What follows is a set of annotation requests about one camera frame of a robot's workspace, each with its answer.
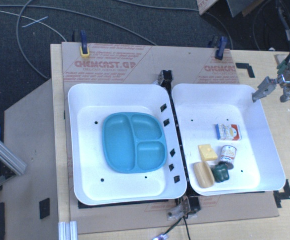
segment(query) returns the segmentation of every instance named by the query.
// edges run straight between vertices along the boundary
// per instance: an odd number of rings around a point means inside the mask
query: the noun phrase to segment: yellow sponge
[[[214,161],[218,158],[217,154],[213,151],[210,144],[199,145],[198,149],[199,149],[201,160],[203,162]]]

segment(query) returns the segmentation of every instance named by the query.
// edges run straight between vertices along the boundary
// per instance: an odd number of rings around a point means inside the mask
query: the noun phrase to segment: blue clamp
[[[215,58],[218,60],[222,60],[224,56],[224,50],[227,44],[227,38],[222,36],[218,42],[218,50],[216,50]]]
[[[88,44],[87,44],[87,37],[86,37],[85,31],[82,30],[80,32],[80,38],[81,38],[80,55],[83,58],[88,58],[90,53],[89,53],[89,48],[88,48]]]

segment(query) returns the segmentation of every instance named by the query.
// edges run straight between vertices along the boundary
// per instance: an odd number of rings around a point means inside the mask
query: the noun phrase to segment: wooden table
[[[247,71],[237,69],[240,84],[257,89],[267,76],[276,78],[275,55],[281,52],[231,51],[234,63],[248,63],[252,66],[256,78],[249,78]],[[68,195],[68,172],[66,151],[66,130],[64,121],[64,93],[62,76],[61,45],[51,46],[51,68],[53,86],[53,109],[55,126],[55,151],[57,173],[57,196],[59,222],[70,222]],[[270,127],[286,179],[290,185],[290,102],[280,103],[282,90],[277,88],[269,96],[262,99],[264,112]],[[252,219],[221,223],[189,225],[191,239],[231,240],[231,239],[290,239],[290,200],[282,201],[279,217]],[[79,235],[80,240],[151,240],[166,231],[167,228],[149,228],[118,232],[94,233]],[[170,239],[187,239],[185,226],[180,223],[169,234]]]

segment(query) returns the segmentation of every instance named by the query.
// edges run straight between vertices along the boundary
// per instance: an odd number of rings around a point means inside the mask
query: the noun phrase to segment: black fabric
[[[29,0],[0,0],[0,5],[24,5]],[[172,8],[197,9],[196,0],[126,0],[129,2]],[[290,11],[290,0],[283,0]],[[208,43],[226,36],[223,27],[212,17],[202,17],[197,12],[157,10],[136,7],[111,0],[35,0],[31,5],[50,6],[73,10],[99,17],[128,28],[158,46],[207,47]],[[19,14],[20,7],[0,10]],[[256,8],[246,17],[231,17],[226,0],[219,0],[208,11],[228,29],[235,50],[257,50],[252,36],[252,24]],[[27,8],[24,16],[43,20],[60,32],[69,42],[74,30],[84,30],[89,43],[150,45],[147,41],[107,23],[41,8]],[[17,17],[0,12],[0,120],[3,112],[46,80],[38,75],[22,56],[16,40]],[[50,45],[60,44],[62,38],[50,29],[30,24],[22,19],[19,25],[19,40],[29,61],[44,75],[50,77]],[[275,1],[268,3],[257,17],[255,27],[259,47],[288,51],[284,29],[279,21]]]

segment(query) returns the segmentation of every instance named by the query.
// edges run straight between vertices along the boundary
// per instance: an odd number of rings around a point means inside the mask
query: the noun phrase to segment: food can
[[[219,163],[226,164],[228,170],[231,170],[234,167],[234,159],[236,157],[237,149],[234,146],[223,146],[221,148],[221,154]]]

